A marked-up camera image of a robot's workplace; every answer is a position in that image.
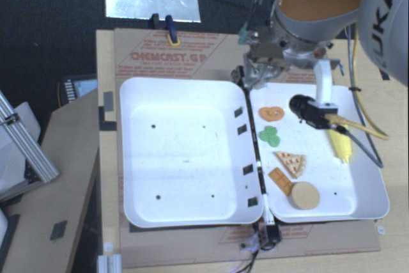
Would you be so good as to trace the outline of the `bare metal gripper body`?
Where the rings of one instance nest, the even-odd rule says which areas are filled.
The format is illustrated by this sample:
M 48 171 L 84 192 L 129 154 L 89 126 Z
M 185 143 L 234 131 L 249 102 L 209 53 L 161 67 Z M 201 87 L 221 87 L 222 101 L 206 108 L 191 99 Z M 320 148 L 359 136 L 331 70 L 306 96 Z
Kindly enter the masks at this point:
M 258 29 L 247 38 L 250 45 L 248 59 L 254 64 L 272 67 L 312 69 L 318 59 L 324 58 L 325 45 L 299 39 L 287 31 Z

